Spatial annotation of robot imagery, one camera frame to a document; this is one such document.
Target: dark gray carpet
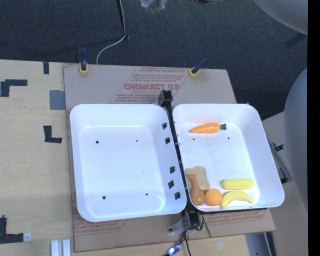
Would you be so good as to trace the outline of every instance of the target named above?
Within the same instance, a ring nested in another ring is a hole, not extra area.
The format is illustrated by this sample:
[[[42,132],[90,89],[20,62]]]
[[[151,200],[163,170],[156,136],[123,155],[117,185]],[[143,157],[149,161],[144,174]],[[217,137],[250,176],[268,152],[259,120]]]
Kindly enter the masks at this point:
[[[105,51],[99,64],[226,69],[238,103],[267,119],[284,111],[290,88],[308,66],[308,37],[265,14],[251,0],[199,5],[169,0],[157,14],[122,0],[130,40]],[[0,1],[0,59],[89,64],[123,36],[116,0]]]

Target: empty white tray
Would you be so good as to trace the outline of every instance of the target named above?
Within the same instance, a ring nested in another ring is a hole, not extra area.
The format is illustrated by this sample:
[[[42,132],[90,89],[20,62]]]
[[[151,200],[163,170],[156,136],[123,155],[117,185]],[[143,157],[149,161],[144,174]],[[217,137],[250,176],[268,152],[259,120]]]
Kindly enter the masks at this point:
[[[90,222],[177,214],[187,196],[166,111],[84,104],[70,114],[78,211]]]
[[[202,212],[263,209],[280,206],[285,194],[260,116],[247,104],[182,104],[173,119],[184,169],[205,167],[211,189],[222,194],[222,181],[252,179],[254,188],[244,190],[253,204],[234,201],[226,208],[203,204]],[[226,124],[227,130],[194,134],[190,130],[209,123]]]

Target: light wood surface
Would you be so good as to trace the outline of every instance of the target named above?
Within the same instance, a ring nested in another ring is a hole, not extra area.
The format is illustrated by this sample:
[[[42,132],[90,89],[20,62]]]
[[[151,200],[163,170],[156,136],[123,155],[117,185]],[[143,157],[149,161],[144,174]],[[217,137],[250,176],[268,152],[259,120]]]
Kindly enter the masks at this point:
[[[31,233],[32,241],[0,244],[0,255],[50,255],[53,240],[71,240],[72,255],[165,255],[173,244],[75,253],[65,110],[50,110],[50,91],[64,91],[64,64],[0,61],[0,81],[28,80],[28,86],[11,86],[0,97],[0,215],[7,233]],[[45,143],[44,126],[62,144]],[[248,256],[244,235],[189,241],[193,256]],[[185,249],[179,255],[188,255]]]

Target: toy carrot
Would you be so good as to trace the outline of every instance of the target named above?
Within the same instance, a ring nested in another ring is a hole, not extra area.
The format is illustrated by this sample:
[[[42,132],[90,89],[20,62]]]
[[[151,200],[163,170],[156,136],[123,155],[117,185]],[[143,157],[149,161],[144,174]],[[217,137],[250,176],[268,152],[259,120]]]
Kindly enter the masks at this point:
[[[192,134],[215,134],[220,130],[227,130],[226,124],[218,124],[216,122],[208,123],[205,125],[201,125],[197,128],[194,128],[190,131]]]

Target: tray with toy food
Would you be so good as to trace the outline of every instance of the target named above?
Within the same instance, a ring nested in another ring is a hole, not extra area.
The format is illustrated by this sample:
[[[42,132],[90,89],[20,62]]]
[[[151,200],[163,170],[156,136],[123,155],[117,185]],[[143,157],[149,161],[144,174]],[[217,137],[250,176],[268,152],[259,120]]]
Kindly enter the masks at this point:
[[[177,214],[188,200],[204,213],[284,200],[249,105],[182,104],[168,115],[155,104],[83,104],[70,124],[77,207],[87,221]]]

